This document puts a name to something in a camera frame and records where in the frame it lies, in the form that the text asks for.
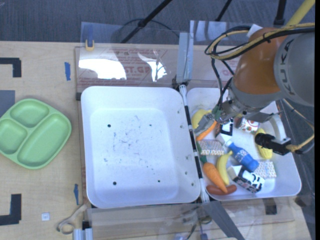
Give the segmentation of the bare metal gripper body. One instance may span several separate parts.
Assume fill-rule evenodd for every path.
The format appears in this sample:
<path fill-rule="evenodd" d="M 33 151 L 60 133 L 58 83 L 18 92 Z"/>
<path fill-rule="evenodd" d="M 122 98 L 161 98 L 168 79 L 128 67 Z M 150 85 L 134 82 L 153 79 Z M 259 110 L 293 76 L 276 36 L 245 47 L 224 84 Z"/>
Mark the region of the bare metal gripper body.
<path fill-rule="evenodd" d="M 250 108 L 236 100 L 227 100 L 217 104 L 214 108 L 200 113 L 199 120 L 194 129 L 195 134 L 211 132 L 217 124 L 225 123 L 230 118 L 248 115 Z"/>

